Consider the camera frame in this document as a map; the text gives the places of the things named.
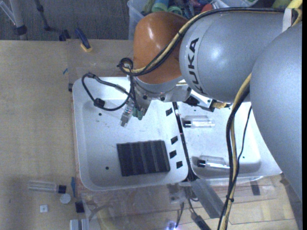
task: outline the table surface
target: table surface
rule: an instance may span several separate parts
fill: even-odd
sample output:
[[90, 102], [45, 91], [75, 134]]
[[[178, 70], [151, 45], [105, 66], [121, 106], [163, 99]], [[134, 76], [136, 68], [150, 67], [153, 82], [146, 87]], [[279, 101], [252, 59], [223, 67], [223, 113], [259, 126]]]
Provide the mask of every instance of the table surface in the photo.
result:
[[[109, 63], [118, 63], [132, 53], [131, 41], [91, 42], [110, 49], [108, 56], [113, 58], [109, 58]], [[72, 195], [70, 183], [76, 176], [76, 166], [68, 91], [68, 43], [0, 41], [0, 229], [68, 229], [71, 219], [85, 217], [75, 211], [77, 198], [63, 205], [60, 195], [27, 190], [29, 180], [40, 179], [65, 184], [67, 193]], [[253, 195], [250, 185], [238, 189], [229, 229], [297, 229], [279, 181], [279, 176], [259, 181], [261, 196]], [[224, 187], [217, 191], [224, 197]], [[128, 224], [131, 229], [144, 223], [152, 229], [163, 229], [167, 219], [177, 218], [176, 204], [158, 211], [159, 203], [168, 200], [167, 187], [151, 188], [141, 194], [137, 190], [106, 193], [102, 197], [108, 197], [108, 203], [111, 197], [113, 203], [122, 202], [126, 212], [135, 209], [128, 206], [155, 204], [156, 213], [142, 215], [134, 211], [134, 218], [118, 217], [113, 221], [121, 226]], [[40, 205], [48, 205], [48, 212], [40, 213]], [[216, 226], [216, 219], [208, 219], [199, 204], [194, 206], [211, 227]], [[182, 229], [195, 229], [195, 224], [189, 222], [190, 212], [186, 208]]]

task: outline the grey floor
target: grey floor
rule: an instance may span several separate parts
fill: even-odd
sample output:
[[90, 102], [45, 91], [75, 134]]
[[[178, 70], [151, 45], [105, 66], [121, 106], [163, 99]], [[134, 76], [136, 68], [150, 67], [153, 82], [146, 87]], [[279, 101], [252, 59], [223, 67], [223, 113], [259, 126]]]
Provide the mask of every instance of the grey floor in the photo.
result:
[[[3, 0], [9, 6], [9, 0]], [[43, 29], [33, 0], [19, 0], [28, 40], [58, 41], [62, 30], [76, 38], [79, 27], [89, 39], [128, 39], [128, 0], [40, 0], [51, 31]], [[0, 40], [19, 40], [0, 8]]]

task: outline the grey carpet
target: grey carpet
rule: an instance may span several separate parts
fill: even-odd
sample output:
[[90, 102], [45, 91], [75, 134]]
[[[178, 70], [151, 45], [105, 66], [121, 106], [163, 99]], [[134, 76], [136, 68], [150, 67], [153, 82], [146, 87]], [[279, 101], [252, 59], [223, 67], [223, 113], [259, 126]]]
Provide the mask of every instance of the grey carpet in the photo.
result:
[[[128, 0], [40, 0], [51, 31], [43, 29], [33, 0], [19, 0], [28, 40], [58, 41], [62, 30], [76, 38], [79, 27], [89, 39], [128, 39]], [[0, 8], [0, 40], [18, 40], [13, 24]]]

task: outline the white small square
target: white small square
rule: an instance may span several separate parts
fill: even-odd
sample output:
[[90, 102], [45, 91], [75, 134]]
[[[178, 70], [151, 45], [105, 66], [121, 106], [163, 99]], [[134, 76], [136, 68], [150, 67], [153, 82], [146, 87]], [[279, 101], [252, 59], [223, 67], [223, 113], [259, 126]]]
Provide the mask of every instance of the white small square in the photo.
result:
[[48, 212], [48, 205], [39, 206], [40, 213]]

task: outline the robotic arm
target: robotic arm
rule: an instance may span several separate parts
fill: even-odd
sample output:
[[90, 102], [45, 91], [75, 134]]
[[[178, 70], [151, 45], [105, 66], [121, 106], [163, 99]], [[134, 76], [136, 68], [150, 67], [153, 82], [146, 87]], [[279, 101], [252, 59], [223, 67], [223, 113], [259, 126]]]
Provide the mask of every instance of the robotic arm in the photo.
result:
[[246, 101], [302, 200], [302, 22], [283, 32], [283, 20], [283, 11], [249, 8], [214, 10], [190, 21], [167, 12], [147, 15], [136, 27], [133, 66], [121, 66], [135, 93], [121, 125], [132, 115], [141, 119], [151, 100], [185, 101], [191, 90], [233, 103], [251, 73]]

